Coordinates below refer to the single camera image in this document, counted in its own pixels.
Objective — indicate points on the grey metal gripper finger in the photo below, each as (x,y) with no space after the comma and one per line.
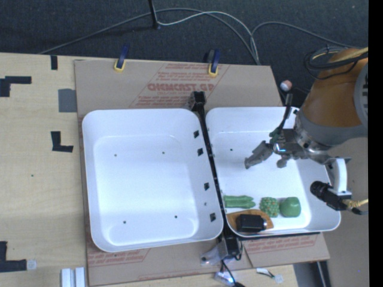
(283,161)
(258,156)

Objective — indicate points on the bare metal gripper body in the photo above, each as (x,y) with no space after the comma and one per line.
(288,143)

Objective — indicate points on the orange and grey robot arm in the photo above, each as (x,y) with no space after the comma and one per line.
(332,100)

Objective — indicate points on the white plastic tray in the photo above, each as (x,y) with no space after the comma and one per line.
(263,181)
(143,184)

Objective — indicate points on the green bell pepper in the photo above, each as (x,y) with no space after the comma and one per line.
(290,207)

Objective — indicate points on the thin black rod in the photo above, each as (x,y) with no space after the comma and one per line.
(211,157)

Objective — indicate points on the green bumpy ball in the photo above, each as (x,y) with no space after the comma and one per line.
(269,207)

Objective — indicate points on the green pea pod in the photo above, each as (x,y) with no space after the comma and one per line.
(238,201)

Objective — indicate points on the small white and brown ball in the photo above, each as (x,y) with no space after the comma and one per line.
(286,85)

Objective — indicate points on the small black box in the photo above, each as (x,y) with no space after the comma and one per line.
(249,223)

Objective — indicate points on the brown bread slice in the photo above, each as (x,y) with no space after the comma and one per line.
(232,220)

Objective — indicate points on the brown cardboard board, red print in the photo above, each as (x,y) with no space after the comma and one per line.
(119,91)

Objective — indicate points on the black cylinder on white bracket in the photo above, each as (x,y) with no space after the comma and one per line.
(327,194)

